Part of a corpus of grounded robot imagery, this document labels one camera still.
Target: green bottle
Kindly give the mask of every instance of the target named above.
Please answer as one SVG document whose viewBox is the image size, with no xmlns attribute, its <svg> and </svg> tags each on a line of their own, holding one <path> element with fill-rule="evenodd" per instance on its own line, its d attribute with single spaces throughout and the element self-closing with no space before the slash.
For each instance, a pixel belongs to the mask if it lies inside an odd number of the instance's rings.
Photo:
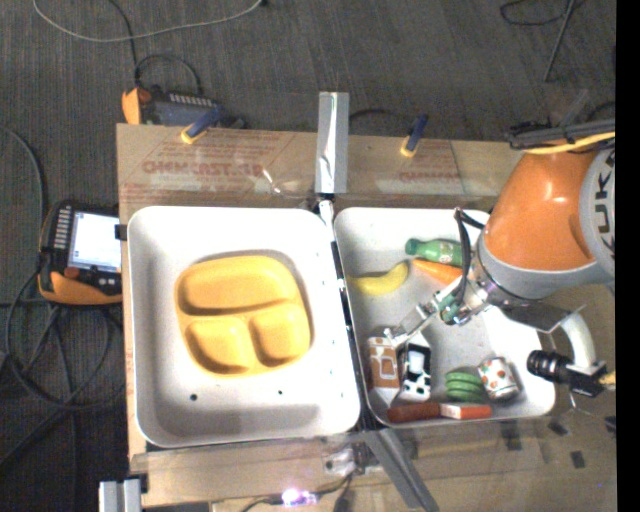
<svg viewBox="0 0 640 512">
<path fill-rule="evenodd" d="M 407 240 L 404 251 L 411 256 L 419 256 L 425 260 L 462 267 L 462 247 L 458 242 L 441 239 L 422 242 L 410 238 Z"/>
</svg>

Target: white cable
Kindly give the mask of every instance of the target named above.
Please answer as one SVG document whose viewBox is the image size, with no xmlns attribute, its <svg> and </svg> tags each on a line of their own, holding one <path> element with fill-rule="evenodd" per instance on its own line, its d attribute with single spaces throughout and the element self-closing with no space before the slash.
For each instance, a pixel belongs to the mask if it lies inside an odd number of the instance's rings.
<svg viewBox="0 0 640 512">
<path fill-rule="evenodd" d="M 97 37 L 89 37 L 89 36 L 84 36 L 82 34 L 78 34 L 76 32 L 73 32 L 69 29 L 66 29 L 65 27 L 58 25 L 55 21 L 53 21 L 51 18 L 49 18 L 46 14 L 44 14 L 40 8 L 38 7 L 38 3 L 37 0 L 33 0 L 33 8 L 35 9 L 36 13 L 38 13 L 38 15 L 47 23 L 49 23 L 50 25 L 54 26 L 55 28 L 57 28 L 58 30 L 64 32 L 65 34 L 68 34 L 70 36 L 73 36 L 75 38 L 78 39 L 82 39 L 84 41 L 90 41 L 92 43 L 121 43 L 124 41 L 131 41 L 132 39 L 143 39 L 145 37 L 153 37 L 153 36 L 157 36 L 159 34 L 165 34 L 167 32 L 173 32 L 176 30 L 184 30 L 184 29 L 188 29 L 188 28 L 195 28 L 195 27 L 205 27 L 207 25 L 215 25 L 218 23 L 225 23 L 227 21 L 232 21 L 235 20 L 237 18 L 240 18 L 241 16 L 244 16 L 245 14 L 249 14 L 250 12 L 254 11 L 255 9 L 257 9 L 260 4 L 262 3 L 262 0 L 258 0 L 257 2 L 255 2 L 251 7 L 249 7 L 248 9 L 245 9 L 244 11 L 239 12 L 238 14 L 234 14 L 233 16 L 229 16 L 227 18 L 220 18 L 217 20 L 211 20 L 211 21 L 202 21 L 199 23 L 191 23 L 188 25 L 179 25 L 177 27 L 169 27 L 169 28 L 164 28 L 161 30 L 156 30 L 154 32 L 148 32 L 146 34 L 138 34 L 135 36 L 125 36 L 125 37 L 113 37 L 113 38 L 107 38 L 107 39 L 100 39 Z"/>
</svg>

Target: device screen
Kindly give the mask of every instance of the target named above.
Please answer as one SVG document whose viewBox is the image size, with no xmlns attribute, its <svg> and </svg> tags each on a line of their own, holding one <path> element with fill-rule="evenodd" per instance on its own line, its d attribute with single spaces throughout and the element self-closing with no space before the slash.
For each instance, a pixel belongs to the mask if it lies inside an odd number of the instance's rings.
<svg viewBox="0 0 640 512">
<path fill-rule="evenodd" d="M 74 213 L 69 266 L 103 272 L 120 272 L 120 241 L 115 237 L 117 217 Z"/>
</svg>

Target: blue clamp handle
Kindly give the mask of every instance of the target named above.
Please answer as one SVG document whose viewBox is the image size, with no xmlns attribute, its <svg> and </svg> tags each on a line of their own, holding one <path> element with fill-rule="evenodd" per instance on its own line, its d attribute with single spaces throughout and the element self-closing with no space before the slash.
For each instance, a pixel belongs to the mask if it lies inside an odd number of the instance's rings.
<svg viewBox="0 0 640 512">
<path fill-rule="evenodd" d="M 427 126 L 428 120 L 429 117 L 427 116 L 427 114 L 421 114 L 414 121 L 413 126 L 409 131 L 409 135 L 404 139 L 402 143 L 400 153 L 409 158 L 416 154 L 416 151 L 418 149 L 418 142 L 422 138 L 422 134 L 424 133 L 424 129 Z"/>
<path fill-rule="evenodd" d="M 206 114 L 201 116 L 195 123 L 187 126 L 180 133 L 182 140 L 187 144 L 193 144 L 204 135 L 207 128 L 219 123 L 224 119 L 225 113 L 221 106 L 216 105 Z"/>
</svg>

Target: yellow cable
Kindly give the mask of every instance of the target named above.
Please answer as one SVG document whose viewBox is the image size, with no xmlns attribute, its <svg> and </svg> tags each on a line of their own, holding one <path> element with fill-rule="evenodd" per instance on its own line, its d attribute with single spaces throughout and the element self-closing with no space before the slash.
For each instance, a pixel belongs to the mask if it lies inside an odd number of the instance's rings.
<svg viewBox="0 0 640 512">
<path fill-rule="evenodd" d="M 549 155 L 552 153 L 562 153 L 564 151 L 571 151 L 573 149 L 578 149 L 584 146 L 589 146 L 590 144 L 595 144 L 596 142 L 600 142 L 607 139 L 614 139 L 616 136 L 616 132 L 608 132 L 601 133 L 599 135 L 591 135 L 589 137 L 585 137 L 584 139 L 580 139 L 573 144 L 561 144 L 559 146 L 548 146 L 544 148 L 531 148 L 523 150 L 525 153 L 531 153 L 534 155 Z"/>
</svg>

